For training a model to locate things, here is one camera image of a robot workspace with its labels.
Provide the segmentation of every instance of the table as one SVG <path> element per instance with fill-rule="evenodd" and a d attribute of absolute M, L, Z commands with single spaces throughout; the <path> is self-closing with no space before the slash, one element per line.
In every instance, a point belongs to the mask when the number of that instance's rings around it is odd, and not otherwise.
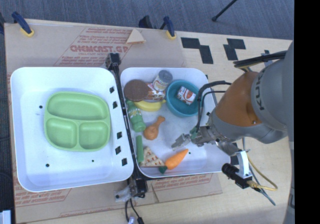
<path fill-rule="evenodd" d="M 23 66 L 101 67 L 104 65 L 107 53 L 115 51 L 119 52 L 122 58 L 121 71 L 130 66 L 193 67 L 205 73 L 209 81 L 233 82 L 243 74 L 241 70 L 234 68 L 234 60 L 287 50 L 291 44 L 290 40 L 182 31 L 176 32 L 177 38 L 175 40 L 169 40 L 163 30 L 136 28 L 145 37 L 146 42 L 139 45 L 127 45 L 125 39 L 128 38 L 133 28 L 33 19 L 27 19 L 27 22 L 35 30 L 35 34 L 31 38 L 20 33 L 17 24 L 6 24 L 4 27 L 8 81 L 12 72 Z M 256 71 L 260 71 L 263 67 L 263 64 L 259 64 L 254 68 Z M 221 94 L 216 94 L 217 102 L 221 96 Z M 12 151 L 14 152 L 13 139 L 12 142 Z M 136 211 L 148 224 L 282 223 L 291 183 L 291 156 L 288 138 L 269 145 L 247 138 L 246 148 L 251 149 L 250 157 L 260 171 L 277 184 L 278 190 L 276 192 L 268 192 L 276 206 L 273 206 L 265 197 L 254 190 L 242 190 L 234 184 L 234 181 L 228 180 L 224 174 L 217 173 L 222 193 L 219 193 L 218 186 L 217 190 L 211 194 L 208 193 L 208 196 L 202 195 L 201 197 L 165 203 L 143 205 L 143 200 L 138 199 L 135 202 L 138 205 L 135 207 Z M 268 183 L 262 178 L 259 181 L 268 186 Z M 117 189 L 122 186 L 123 184 L 116 185 Z M 88 188 L 88 195 L 94 190 L 94 188 Z M 37 218 L 27 216 L 28 212 L 23 211 L 22 207 L 17 205 L 24 196 L 23 194 L 17 195 L 18 192 L 21 193 L 21 191 L 17 190 L 15 194 L 18 222 L 43 224 L 127 223 L 123 207 L 97 208 L 87 212 L 82 209 L 83 211 L 64 215 L 68 217 L 55 219 L 45 218 L 45 214 Z M 66 197 L 62 197 L 62 194 L 57 194 L 57 200 L 59 200 L 59 196 L 61 201 L 66 199 Z M 94 199 L 86 197 L 86 195 L 77 199 L 85 201 L 88 205 L 94 204 L 92 202 Z M 34 206 L 37 206 L 38 212 L 48 211 L 48 206 L 51 203 L 47 201 L 47 204 L 40 204 L 40 202 L 41 200 L 38 199 L 38 204 Z M 130 216 L 135 216 L 131 208 L 128 209 L 128 213 Z"/>

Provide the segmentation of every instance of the gray carpet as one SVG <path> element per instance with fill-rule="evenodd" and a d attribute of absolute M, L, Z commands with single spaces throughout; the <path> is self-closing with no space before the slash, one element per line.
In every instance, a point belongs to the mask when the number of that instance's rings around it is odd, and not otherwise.
<path fill-rule="evenodd" d="M 137 26 L 149 15 L 159 28 L 167 15 L 175 30 L 216 34 L 294 38 L 294 0 L 238 0 L 216 22 L 231 0 L 0 0 L 0 12 L 25 18 Z M 11 148 L 8 122 L 4 37 L 0 35 L 0 211 L 12 208 Z"/>

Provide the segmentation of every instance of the blue bowl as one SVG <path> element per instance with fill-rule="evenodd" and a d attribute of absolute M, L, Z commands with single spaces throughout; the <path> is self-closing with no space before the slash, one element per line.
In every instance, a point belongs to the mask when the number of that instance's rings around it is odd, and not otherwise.
<path fill-rule="evenodd" d="M 191 117 L 198 113 L 197 99 L 192 104 L 187 105 L 177 98 L 177 92 L 181 86 L 189 89 L 195 94 L 198 94 L 199 89 L 192 83 L 185 80 L 175 80 L 166 89 L 166 105 L 168 109 L 178 117 Z"/>

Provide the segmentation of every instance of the orange carrot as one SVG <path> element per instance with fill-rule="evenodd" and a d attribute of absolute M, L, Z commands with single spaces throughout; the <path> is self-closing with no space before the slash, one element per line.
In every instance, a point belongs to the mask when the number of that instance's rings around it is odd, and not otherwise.
<path fill-rule="evenodd" d="M 181 161 L 185 158 L 188 151 L 189 151 L 188 149 L 185 149 L 176 153 L 172 157 L 169 157 L 164 163 L 165 167 L 159 168 L 160 172 L 165 173 L 166 169 L 172 170 L 176 168 L 181 163 Z"/>

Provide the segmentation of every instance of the green plate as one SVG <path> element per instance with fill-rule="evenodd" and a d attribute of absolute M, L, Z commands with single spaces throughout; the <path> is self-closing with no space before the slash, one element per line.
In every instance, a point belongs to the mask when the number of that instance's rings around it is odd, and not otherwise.
<path fill-rule="evenodd" d="M 97 151 L 109 141 L 108 104 L 96 95 L 57 92 L 45 106 L 44 132 L 51 145 L 70 151 Z"/>

